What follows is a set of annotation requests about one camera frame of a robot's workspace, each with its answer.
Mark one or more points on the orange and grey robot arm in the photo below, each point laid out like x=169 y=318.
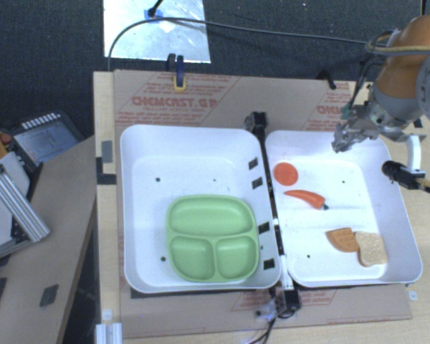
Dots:
x=401 y=70

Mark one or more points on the white plastic tray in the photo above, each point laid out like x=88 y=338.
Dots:
x=344 y=213
x=186 y=163

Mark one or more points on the black cylinder on white bracket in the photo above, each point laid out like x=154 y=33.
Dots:
x=397 y=172

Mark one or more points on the green divided plate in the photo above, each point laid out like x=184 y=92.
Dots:
x=208 y=224

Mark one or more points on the orange waffle biscuit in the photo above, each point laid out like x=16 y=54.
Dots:
x=342 y=241

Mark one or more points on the tan bread slice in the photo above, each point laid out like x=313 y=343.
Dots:
x=372 y=249

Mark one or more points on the orange round disc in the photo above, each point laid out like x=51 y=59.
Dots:
x=286 y=174

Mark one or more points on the brown cardboard board red print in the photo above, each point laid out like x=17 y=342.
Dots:
x=215 y=102

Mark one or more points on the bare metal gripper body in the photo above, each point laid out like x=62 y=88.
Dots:
x=362 y=122

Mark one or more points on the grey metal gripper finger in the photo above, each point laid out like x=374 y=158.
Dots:
x=354 y=139
x=339 y=139

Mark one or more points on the orange chili pepper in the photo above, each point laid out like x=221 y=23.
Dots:
x=308 y=197

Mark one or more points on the thin black and white rod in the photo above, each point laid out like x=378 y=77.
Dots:
x=272 y=199

